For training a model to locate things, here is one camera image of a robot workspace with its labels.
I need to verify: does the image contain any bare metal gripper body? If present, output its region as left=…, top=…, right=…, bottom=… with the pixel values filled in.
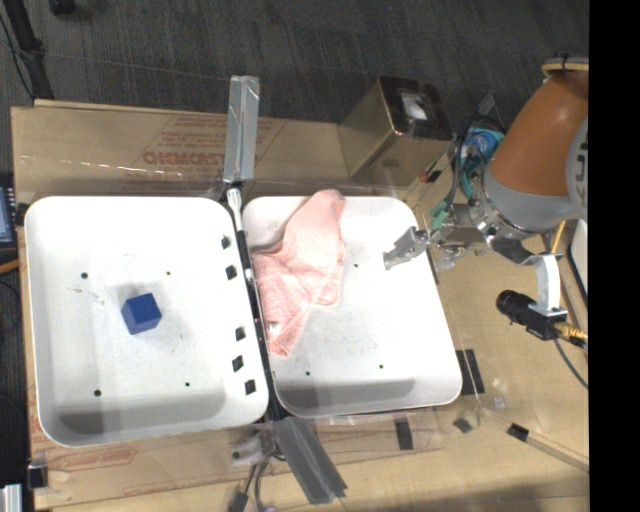
left=428, top=199, right=532, bottom=260

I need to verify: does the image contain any white plastic tray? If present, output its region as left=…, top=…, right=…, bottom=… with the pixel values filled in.
left=240, top=194, right=464, bottom=420
left=23, top=195, right=271, bottom=448

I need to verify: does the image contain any pink cloth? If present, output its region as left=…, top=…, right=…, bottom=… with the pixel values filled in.
left=249, top=187, right=348, bottom=358

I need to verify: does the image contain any brown square box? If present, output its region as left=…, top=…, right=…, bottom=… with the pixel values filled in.
left=336, top=74, right=454, bottom=189

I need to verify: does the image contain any blue cube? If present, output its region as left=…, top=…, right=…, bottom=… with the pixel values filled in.
left=119, top=291, right=164, bottom=336

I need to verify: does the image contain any brown cardboard board red print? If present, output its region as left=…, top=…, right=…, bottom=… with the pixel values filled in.
left=10, top=98, right=454, bottom=511

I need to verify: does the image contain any black cylinder on white bracket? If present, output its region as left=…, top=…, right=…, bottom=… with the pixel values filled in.
left=493, top=240, right=570, bottom=342

